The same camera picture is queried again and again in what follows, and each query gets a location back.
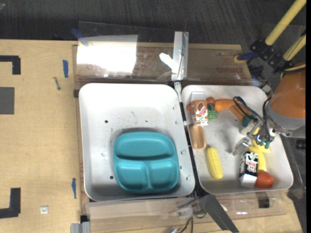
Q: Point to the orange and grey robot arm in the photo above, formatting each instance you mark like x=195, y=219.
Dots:
x=289, y=98

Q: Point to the black and white cow carton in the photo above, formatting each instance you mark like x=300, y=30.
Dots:
x=249, y=169

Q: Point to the red tomato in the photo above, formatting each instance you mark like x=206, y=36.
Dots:
x=264, y=179

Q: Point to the yellow banana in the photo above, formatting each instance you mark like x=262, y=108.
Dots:
x=262, y=161

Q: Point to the orange carrot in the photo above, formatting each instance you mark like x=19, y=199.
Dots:
x=224, y=104

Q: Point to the white plastic tray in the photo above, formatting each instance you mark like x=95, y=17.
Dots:
x=226, y=135
x=136, y=105

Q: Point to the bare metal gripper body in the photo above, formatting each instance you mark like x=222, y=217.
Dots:
x=261, y=135

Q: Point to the small white square block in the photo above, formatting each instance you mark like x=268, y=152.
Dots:
x=44, y=209

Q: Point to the tan bread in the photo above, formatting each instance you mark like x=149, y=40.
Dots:
x=198, y=137

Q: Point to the yellow corn cob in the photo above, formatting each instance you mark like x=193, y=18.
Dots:
x=215, y=162

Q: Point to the grey screw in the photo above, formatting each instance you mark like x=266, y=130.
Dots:
x=57, y=84

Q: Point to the orange and white carton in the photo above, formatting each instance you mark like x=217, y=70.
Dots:
x=199, y=110

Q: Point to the teal divided plate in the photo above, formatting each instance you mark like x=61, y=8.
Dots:
x=145, y=161

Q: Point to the yellow padded pole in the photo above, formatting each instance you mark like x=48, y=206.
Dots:
x=285, y=18
x=295, y=48

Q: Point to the green grapes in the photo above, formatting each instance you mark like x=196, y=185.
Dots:
x=212, y=115

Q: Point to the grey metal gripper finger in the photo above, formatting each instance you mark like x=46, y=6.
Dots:
x=243, y=141
x=236, y=151

